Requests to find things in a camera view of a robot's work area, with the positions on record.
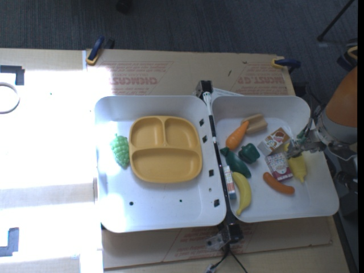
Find tan hot dog bun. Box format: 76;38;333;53
241;113;268;135

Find white plastic tray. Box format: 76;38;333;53
211;95;340;224
93;95;228;234

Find brown cardboard board red print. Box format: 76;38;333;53
85;48;333;270

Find dark green cucumber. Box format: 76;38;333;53
219;147;253;179

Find black cylinder on white bracket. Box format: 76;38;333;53
334;155;358;192

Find yellow banana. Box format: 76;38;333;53
231;171;253;217

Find black block with thin wires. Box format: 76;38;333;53
195;80;214;98
205;223;245;250

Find yellow divided plate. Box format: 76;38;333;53
129;115;204;185

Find orange carrot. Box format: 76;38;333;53
225;120;250;151

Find orange sausage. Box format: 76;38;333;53
262;171;296;196

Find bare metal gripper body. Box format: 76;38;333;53
297;129;357;162

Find white paper sheet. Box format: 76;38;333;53
212;87;245;97

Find green grapes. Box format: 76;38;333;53
109;133;131;169

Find pink printed carton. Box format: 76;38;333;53
264;151;294;182

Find green bell pepper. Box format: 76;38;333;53
238;143;261;164

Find small white stick packet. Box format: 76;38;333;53
222;165;238;200

